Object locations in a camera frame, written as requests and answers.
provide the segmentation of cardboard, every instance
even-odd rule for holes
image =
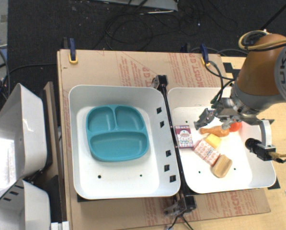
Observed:
[[[73,230],[119,230],[159,226],[159,228],[152,229],[162,230],[163,225],[170,225],[174,219],[172,215],[164,214],[164,209],[172,205],[170,197],[78,202],[72,173],[69,91],[80,84],[150,86],[152,79],[161,74],[167,75],[168,88],[219,87],[219,78],[204,68],[200,54],[77,50],[78,63],[76,65],[70,64],[68,54],[69,50],[66,49],[57,53],[64,180],[70,228]],[[218,65],[222,75],[226,76],[221,57],[210,55],[209,58]],[[206,219],[256,215],[271,211],[264,189],[196,195],[195,200],[197,209],[184,217],[197,224],[206,224],[203,221]],[[206,225],[214,226],[214,224],[211,222]],[[230,227],[225,227],[225,229],[233,229],[233,225],[234,223],[229,223]],[[240,222],[234,225],[236,226],[239,229],[247,229],[242,228]]]

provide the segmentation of teal plate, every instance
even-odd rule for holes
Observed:
[[[96,159],[119,162],[138,159],[149,148],[146,125],[141,113],[128,105],[102,105],[89,111],[86,133]]]

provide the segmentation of yellow block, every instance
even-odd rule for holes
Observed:
[[[206,138],[205,141],[211,145],[213,148],[217,148],[221,142],[221,138],[214,134],[209,134]]]

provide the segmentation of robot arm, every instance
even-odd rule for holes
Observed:
[[[250,49],[248,56],[231,88],[229,98],[220,98],[211,109],[205,109],[195,128],[207,125],[217,117],[222,129],[234,122],[259,125],[262,141],[249,139],[245,146],[264,160],[274,159],[270,124],[273,120],[260,120],[257,115],[276,103],[286,103],[286,37],[266,34]]]

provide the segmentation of black floor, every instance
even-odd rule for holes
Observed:
[[[21,83],[39,94],[52,81],[58,103],[55,64],[63,37],[74,38],[77,49],[179,52],[185,44],[195,49],[204,43],[215,53],[239,49],[244,33],[268,22],[269,32],[286,36],[286,8],[277,14],[285,5],[286,0],[180,0],[178,12],[141,15],[155,10],[86,0],[9,0],[9,69],[44,64],[13,71],[11,89]],[[4,103],[0,95],[0,109]]]

